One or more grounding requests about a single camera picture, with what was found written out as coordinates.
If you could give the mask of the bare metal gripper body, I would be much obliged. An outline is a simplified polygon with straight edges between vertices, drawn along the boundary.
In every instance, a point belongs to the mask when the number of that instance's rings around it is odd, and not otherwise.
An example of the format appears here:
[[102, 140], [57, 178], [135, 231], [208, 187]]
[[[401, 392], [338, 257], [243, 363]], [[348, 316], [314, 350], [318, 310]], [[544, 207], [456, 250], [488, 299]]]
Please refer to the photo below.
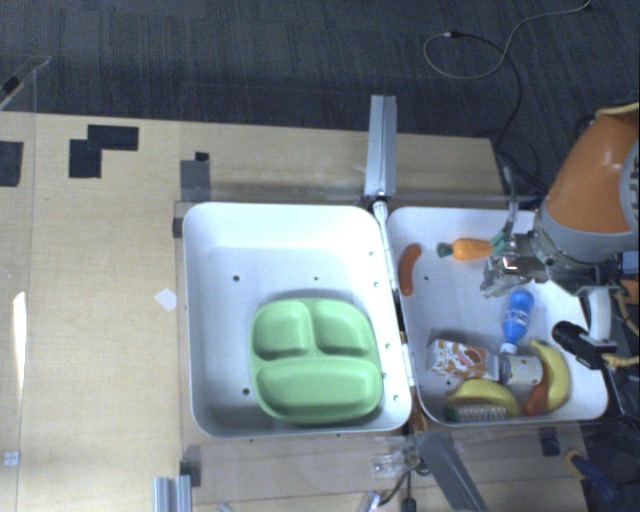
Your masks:
[[536, 236], [533, 230], [511, 233], [509, 236], [501, 232], [494, 241], [492, 268], [500, 271], [500, 278], [517, 276], [518, 285], [549, 280], [546, 267], [535, 251]]

